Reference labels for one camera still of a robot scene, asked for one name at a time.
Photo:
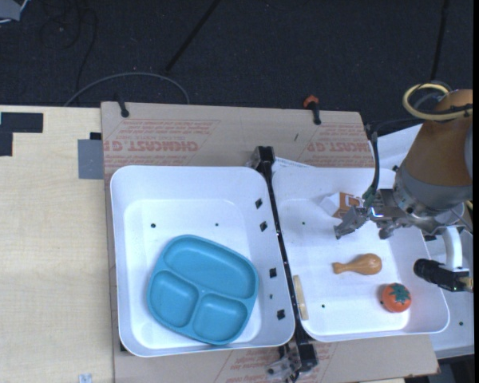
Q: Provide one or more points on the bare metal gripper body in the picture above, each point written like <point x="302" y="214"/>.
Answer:
<point x="403" y="214"/>

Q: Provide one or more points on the black cylinder on white bracket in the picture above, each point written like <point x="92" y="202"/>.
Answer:
<point x="439" y="271"/>

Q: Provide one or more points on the orange and white carton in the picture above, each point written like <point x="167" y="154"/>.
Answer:
<point x="343" y="205"/>

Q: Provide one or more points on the orange toy tomato green leaf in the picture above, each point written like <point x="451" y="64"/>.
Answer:
<point x="395" y="298"/>

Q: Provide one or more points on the white plastic tray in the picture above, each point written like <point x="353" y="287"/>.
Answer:
<point x="191" y="198"/>
<point x="343" y="293"/>

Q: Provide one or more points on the brown toy chicken drumstick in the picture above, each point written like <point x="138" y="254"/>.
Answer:
<point x="363" y="264"/>

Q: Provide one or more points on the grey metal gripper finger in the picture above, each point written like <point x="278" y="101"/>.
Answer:
<point x="388" y="230"/>
<point x="351" y="221"/>

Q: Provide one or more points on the thin black and white rod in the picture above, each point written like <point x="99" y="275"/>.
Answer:
<point x="281" y="245"/>

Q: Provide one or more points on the brown cardboard board red print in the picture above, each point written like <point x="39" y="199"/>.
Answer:
<point x="231" y="138"/>

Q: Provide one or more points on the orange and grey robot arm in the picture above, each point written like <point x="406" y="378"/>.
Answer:
<point x="439" y="150"/>

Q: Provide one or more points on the blue divided plate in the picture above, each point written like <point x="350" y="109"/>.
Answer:
<point x="201" y="289"/>

